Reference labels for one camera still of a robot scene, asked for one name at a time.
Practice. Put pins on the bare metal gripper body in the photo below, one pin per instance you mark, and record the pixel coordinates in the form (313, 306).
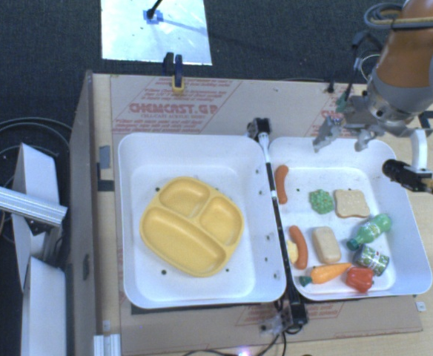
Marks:
(368, 115)

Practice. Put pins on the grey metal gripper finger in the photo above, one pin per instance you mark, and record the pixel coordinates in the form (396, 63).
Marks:
(324, 135)
(363, 139)

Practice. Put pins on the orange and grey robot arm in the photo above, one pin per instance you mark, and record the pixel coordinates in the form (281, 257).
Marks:
(405, 50)

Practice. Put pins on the brown cardboard board red print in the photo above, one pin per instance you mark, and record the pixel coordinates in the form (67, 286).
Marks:
(276, 102)

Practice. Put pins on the orange sausage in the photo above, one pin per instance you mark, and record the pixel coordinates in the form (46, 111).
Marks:
(299, 247)
(281, 184)

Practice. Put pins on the brown bread slice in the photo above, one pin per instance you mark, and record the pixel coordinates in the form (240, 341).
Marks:
(351, 203)

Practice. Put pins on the green peas cluster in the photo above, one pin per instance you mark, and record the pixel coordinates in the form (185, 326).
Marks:
(321, 201)

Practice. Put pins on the thin black and white rod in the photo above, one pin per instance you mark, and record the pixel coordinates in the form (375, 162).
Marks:
(276, 213)

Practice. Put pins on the green plastic bottle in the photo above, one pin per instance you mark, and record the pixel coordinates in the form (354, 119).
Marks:
(370, 231)

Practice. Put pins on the beige biscuit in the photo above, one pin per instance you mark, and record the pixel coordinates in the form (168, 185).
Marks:
(326, 244)

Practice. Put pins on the green labelled can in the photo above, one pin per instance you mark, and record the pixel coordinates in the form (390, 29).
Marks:
(373, 260)

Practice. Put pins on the pale yellow toy food piece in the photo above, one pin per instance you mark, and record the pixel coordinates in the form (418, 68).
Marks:
(291, 252)

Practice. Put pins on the orange carrot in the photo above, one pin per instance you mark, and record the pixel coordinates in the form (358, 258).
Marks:
(327, 273)

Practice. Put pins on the red bell pepper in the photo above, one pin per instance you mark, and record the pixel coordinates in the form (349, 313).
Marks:
(360, 279)

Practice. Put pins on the white plastic tray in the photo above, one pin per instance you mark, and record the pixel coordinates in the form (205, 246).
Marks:
(405, 273)
(194, 291)

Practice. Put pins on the yellow divided plate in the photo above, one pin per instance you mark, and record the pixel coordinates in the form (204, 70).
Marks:
(192, 226)

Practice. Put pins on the black cylinder on white bracket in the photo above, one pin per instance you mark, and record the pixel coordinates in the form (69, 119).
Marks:
(411, 169)

